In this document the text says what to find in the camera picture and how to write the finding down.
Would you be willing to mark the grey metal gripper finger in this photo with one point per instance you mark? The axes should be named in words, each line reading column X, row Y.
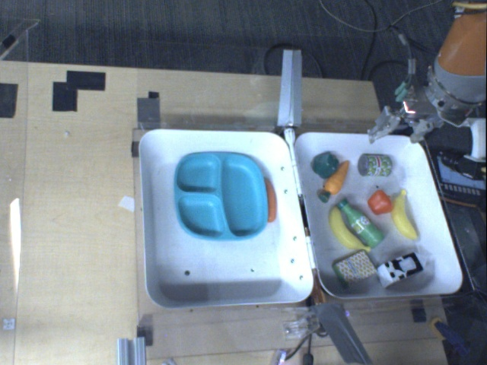
column 420, row 129
column 382, row 124

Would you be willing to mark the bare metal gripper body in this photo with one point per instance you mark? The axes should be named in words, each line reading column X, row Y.
column 430, row 108

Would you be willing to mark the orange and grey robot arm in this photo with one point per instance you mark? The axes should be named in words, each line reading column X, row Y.
column 466, row 48

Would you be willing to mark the green can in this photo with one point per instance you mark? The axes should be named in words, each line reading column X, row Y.
column 376, row 165

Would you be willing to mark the green broccoli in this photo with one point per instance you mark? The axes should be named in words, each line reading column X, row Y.
column 324, row 164

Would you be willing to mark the orange carrot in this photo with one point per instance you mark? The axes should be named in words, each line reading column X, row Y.
column 336, row 181

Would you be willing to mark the red pepper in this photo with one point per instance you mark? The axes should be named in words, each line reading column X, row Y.
column 379, row 203

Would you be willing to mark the white plastic tray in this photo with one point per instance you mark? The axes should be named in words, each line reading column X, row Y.
column 433, row 219
column 228, row 268

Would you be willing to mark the yellow banana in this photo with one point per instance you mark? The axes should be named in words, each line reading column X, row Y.
column 403, row 219
column 340, row 230

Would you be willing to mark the green bottle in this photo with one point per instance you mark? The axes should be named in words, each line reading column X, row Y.
column 363, row 226

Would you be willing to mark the orange sausage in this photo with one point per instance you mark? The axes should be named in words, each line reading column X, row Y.
column 272, row 204

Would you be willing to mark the black and white carton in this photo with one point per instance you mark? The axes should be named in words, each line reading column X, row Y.
column 399, row 269

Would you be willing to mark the green and yellow carton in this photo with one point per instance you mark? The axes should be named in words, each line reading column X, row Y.
column 355, row 267

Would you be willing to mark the blue divided plate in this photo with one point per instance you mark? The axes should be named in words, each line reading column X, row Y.
column 236, row 192

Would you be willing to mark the black cylinder on white bracket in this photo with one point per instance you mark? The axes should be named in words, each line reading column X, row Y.
column 477, row 139

